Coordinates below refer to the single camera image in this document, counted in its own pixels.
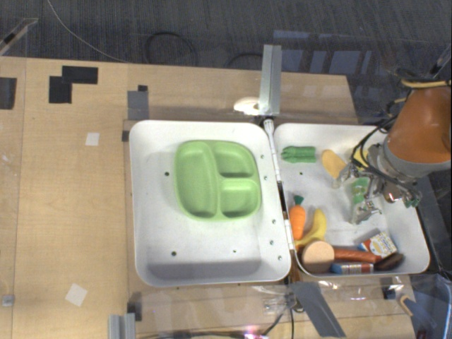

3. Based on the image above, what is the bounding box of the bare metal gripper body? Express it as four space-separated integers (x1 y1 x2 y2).
355 143 422 207

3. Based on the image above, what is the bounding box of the green packet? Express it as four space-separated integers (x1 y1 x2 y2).
349 176 371 205

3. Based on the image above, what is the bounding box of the yellow oval toy bread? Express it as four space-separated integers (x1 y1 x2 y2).
321 148 348 180

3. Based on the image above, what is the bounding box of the white plastic tray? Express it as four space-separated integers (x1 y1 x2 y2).
128 119 293 289
273 122 432 279

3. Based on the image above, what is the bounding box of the yellow and white carton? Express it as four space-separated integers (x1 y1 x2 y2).
357 230 398 260

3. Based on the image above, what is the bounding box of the red-brown toy sausage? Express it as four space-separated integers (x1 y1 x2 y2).
332 246 383 265

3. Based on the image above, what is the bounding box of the yellow banana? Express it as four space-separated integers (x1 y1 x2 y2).
294 208 328 251

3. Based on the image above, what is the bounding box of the green toy vegetable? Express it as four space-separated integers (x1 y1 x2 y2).
280 145 318 165

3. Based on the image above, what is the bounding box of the dark brown toy biscuit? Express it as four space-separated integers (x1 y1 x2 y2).
374 252 405 272

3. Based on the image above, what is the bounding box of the orange toy carrot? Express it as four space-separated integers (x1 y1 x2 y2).
289 194 307 242

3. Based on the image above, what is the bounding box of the tan round toy biscuit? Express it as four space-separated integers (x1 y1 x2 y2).
301 239 335 275

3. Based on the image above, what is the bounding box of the green divided plate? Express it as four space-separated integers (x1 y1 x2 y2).
173 139 263 223

